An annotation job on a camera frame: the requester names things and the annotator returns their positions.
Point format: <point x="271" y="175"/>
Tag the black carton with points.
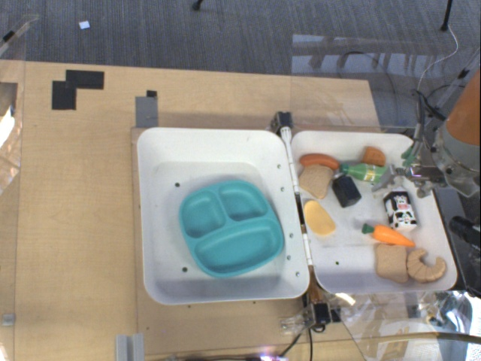
<point x="346" y="192"/>

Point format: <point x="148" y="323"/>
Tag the tan toy croissant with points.
<point x="426" y="269"/>

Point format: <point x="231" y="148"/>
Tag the green plastic bottle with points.
<point x="362" y="171"/>

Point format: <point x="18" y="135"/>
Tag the teal divided plate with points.
<point x="233" y="235"/>

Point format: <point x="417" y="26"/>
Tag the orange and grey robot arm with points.
<point x="464" y="126"/>

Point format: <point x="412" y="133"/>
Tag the tan toy bread slice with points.
<point x="391" y="263"/>
<point x="315" y="182"/>

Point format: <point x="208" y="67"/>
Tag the yellow oval toy chip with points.
<point x="318" y="218"/>

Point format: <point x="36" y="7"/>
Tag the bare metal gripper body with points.
<point x="424" y="175"/>

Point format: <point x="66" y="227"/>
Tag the red-brown toy sausage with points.
<point x="319" y="160"/>

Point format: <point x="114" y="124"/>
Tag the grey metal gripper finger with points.
<point x="403" y="171"/>
<point x="384" y="181"/>

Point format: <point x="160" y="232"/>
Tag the white cow print carton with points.
<point x="400" y="210"/>

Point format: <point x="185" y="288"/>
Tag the orange toy carrot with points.
<point x="391" y="235"/>

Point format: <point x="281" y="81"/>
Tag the thin black and white rod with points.
<point x="297" y="186"/>

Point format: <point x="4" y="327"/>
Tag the white plastic tray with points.
<point x="161" y="145"/>
<point x="349" y="261"/>

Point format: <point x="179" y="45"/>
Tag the small brown toy biscuit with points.
<point x="374" y="156"/>

